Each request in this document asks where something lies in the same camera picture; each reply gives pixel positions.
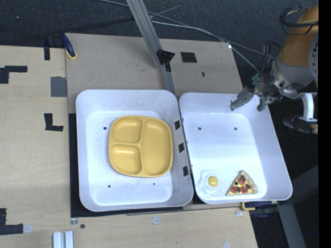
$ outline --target white tray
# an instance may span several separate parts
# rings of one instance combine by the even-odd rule
[[[193,197],[192,180],[177,98],[165,90],[86,90],[76,99],[79,194],[91,211],[179,207]],[[164,120],[173,136],[173,165],[157,178],[117,173],[109,162],[112,122],[125,115]],[[184,145],[179,152],[178,146]]]
[[[288,199],[292,184],[268,108],[258,112],[255,96],[231,111],[235,99],[233,94],[186,93],[179,100],[197,195],[208,204]],[[206,170],[219,174],[215,196],[204,194],[205,188],[198,185]],[[250,175],[259,192],[226,196],[241,170]]]

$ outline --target toy pizza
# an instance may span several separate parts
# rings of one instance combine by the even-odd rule
[[[245,171],[241,171],[231,184],[226,196],[235,196],[243,194],[256,194],[257,186],[253,179]]]

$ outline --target table surface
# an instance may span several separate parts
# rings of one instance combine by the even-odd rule
[[[257,247],[249,213],[239,207],[191,205],[177,212],[78,218],[77,226],[70,225],[68,100],[51,97],[50,88],[51,77],[67,77],[69,60],[63,49],[50,49],[51,59],[44,60],[43,48],[16,46],[0,46],[0,56],[0,67],[28,66],[27,73],[10,73],[9,84],[0,84],[0,208],[7,209],[6,225],[32,226],[31,233],[0,236],[0,247],[51,247],[52,233],[67,230],[75,247],[222,247],[225,241]],[[46,131],[44,113],[52,113],[63,131]],[[153,223],[155,216],[160,224]]]

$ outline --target toy fried egg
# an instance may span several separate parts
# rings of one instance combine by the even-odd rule
[[[221,196],[221,175],[211,169],[201,171],[198,190],[199,194],[204,198],[217,198]]]

